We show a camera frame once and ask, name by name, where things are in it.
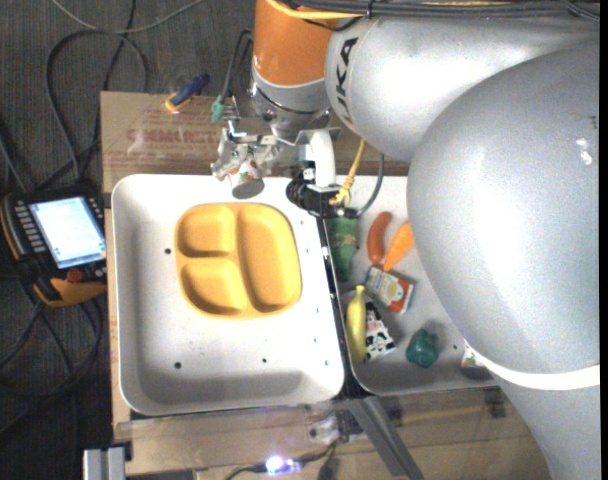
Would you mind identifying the orange sausage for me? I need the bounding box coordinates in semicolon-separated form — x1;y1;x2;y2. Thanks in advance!
366;211;393;267

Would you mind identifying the white plastic tray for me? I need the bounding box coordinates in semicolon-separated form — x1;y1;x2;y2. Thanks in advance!
316;174;505;397
110;172;346;418

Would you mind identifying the orange carrot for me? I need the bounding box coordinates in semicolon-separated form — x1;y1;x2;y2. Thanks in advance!
382;222;416;274

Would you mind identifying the small white can orange print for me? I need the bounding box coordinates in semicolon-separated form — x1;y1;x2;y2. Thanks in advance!
228;159;266;201

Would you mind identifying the thin black and white rod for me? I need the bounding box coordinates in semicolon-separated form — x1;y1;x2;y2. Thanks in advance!
317;214;354;399

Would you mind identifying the yellow divided plate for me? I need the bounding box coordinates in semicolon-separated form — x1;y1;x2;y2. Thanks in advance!
174;201;304;320

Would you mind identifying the black cylinder on white bracket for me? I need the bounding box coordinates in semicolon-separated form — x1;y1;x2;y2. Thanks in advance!
285;127;346;218

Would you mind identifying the green can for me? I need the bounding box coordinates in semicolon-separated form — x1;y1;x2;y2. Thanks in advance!
326;216;360;284

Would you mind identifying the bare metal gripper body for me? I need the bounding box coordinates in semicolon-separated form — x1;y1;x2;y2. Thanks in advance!
217;103;331;165

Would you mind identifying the green bell pepper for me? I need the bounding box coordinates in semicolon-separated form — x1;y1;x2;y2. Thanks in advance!
405;328;441;369

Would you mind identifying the white and orange juice carton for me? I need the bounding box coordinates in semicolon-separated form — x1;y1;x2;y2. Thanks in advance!
362;265;416;316

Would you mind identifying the yellow banana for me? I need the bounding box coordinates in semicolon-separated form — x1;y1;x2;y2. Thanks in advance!
344;284;370;365

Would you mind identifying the cow print milk carton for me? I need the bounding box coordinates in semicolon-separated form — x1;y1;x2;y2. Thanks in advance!
364;301;397;361

